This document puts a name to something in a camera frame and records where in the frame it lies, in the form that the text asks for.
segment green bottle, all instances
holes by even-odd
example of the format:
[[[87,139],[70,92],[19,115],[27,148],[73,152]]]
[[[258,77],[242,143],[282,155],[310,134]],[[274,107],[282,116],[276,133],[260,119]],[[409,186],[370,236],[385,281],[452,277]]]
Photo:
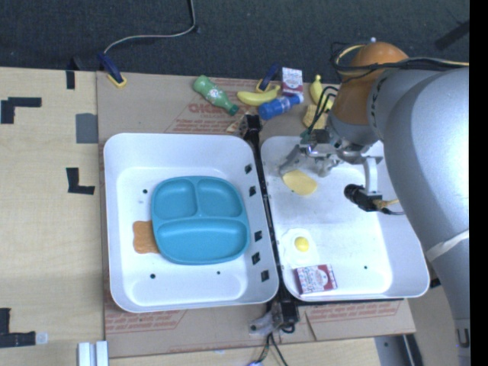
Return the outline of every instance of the green bottle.
[[[239,110],[237,104],[231,103],[227,94],[205,75],[201,75],[195,80],[193,89],[202,94],[214,106],[225,109],[230,115],[234,115]]]

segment cardboard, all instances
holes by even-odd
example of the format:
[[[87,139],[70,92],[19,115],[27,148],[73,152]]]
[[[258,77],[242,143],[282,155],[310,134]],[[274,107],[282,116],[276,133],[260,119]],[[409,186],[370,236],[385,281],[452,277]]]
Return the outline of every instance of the cardboard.
[[[236,93],[254,91],[252,80],[210,78],[239,105],[236,115],[216,108],[192,89],[196,77],[124,73],[120,89],[106,73],[97,72],[100,159],[101,230],[104,259],[104,323],[111,358],[172,352],[261,346],[265,338],[249,334],[249,322],[265,314],[263,304],[158,313],[128,313],[111,299],[108,283],[107,232],[104,201],[104,143],[117,133],[238,133],[244,114],[257,108],[239,102]],[[311,104],[305,100],[290,112],[266,122],[262,142],[274,135],[297,135]],[[300,322],[292,334],[280,334],[280,343],[315,342],[415,332],[406,300],[334,303],[300,307]]]

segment blue clamp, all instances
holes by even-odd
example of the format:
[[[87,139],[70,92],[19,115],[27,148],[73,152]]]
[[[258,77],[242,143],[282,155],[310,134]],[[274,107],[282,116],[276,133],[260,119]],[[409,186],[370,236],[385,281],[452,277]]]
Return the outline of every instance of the blue clamp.
[[[121,74],[120,70],[115,66],[114,62],[108,58],[103,52],[97,53],[97,59],[100,61],[104,69],[108,72],[108,78],[118,87],[122,88],[127,84],[127,79],[125,79]]]
[[[279,69],[280,66],[278,63],[274,63],[273,65],[271,65],[271,68],[269,68],[266,76],[263,79],[259,80],[256,86],[256,92],[266,92],[269,89],[269,82],[275,78]]]

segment blue bottle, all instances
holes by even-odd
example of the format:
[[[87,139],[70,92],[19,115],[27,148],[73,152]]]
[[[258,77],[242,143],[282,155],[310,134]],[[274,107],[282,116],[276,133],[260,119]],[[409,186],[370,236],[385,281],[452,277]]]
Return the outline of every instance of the blue bottle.
[[[302,101],[303,94],[281,96],[268,103],[261,104],[258,108],[258,113],[264,120],[272,119],[277,115],[288,112],[294,105],[300,104]]]

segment red and white box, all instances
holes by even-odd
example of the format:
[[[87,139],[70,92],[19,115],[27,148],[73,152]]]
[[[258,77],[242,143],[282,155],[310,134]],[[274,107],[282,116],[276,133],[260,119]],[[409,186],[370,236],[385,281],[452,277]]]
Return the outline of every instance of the red and white box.
[[[281,69],[281,93],[286,96],[303,94],[303,75],[299,69]]]
[[[331,265],[311,265],[294,271],[300,294],[322,293],[337,288]]]

